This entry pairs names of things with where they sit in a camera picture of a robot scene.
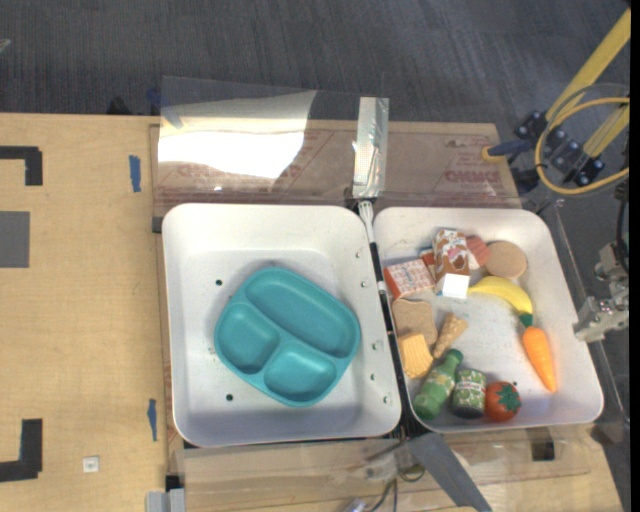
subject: toy banana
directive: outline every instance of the toy banana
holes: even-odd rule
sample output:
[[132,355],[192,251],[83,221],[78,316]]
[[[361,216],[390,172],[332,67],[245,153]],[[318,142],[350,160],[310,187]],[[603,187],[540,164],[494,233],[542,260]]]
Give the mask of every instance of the toy banana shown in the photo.
[[488,293],[509,302],[520,315],[522,323],[529,327],[533,323],[533,304],[527,292],[508,279],[487,276],[469,288],[469,293]]

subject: tomato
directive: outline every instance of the tomato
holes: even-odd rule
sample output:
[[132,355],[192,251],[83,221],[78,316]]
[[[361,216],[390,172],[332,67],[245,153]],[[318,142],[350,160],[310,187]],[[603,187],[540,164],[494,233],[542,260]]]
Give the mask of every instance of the tomato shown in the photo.
[[520,394],[510,382],[492,382],[487,386],[484,413],[493,421],[509,421],[518,414],[521,406]]

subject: bottle cap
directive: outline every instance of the bottle cap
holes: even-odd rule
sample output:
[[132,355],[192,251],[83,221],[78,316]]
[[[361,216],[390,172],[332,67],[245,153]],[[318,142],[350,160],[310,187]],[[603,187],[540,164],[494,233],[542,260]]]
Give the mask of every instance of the bottle cap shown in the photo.
[[462,362],[462,359],[464,359],[462,352],[460,352],[455,348],[452,348],[451,350],[449,350],[449,352],[446,353],[445,357],[449,357],[449,356],[455,357],[458,360],[458,364],[460,364]]
[[416,414],[425,421],[434,420],[440,414],[441,405],[430,396],[417,396],[413,402]]

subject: carrot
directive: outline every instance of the carrot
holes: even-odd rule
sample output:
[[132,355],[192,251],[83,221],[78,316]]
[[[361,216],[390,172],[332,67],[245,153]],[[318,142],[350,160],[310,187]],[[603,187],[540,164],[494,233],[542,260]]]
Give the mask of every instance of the carrot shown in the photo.
[[538,327],[527,327],[522,335],[522,343],[542,383],[549,391],[555,393],[558,385],[553,372],[553,359],[547,335]]

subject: teal plate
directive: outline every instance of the teal plate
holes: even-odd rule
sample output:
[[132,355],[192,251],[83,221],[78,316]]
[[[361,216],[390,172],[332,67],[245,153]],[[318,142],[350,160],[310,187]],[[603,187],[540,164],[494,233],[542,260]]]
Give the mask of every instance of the teal plate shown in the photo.
[[360,344],[342,302],[295,272],[259,270],[216,324],[220,360],[263,393],[292,407],[313,405],[336,386]]

